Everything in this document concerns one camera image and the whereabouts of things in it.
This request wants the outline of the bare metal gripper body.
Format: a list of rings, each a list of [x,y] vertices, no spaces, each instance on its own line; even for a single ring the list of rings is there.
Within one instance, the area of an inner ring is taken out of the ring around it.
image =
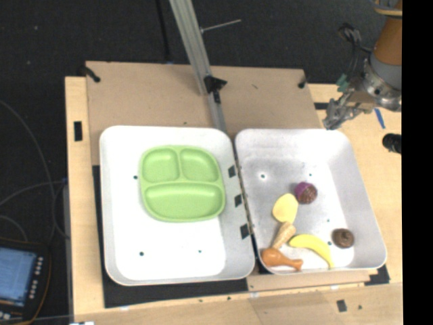
[[[385,82],[374,69],[366,68],[348,82],[340,98],[340,105],[357,112],[370,112],[374,108],[400,112],[401,91]]]

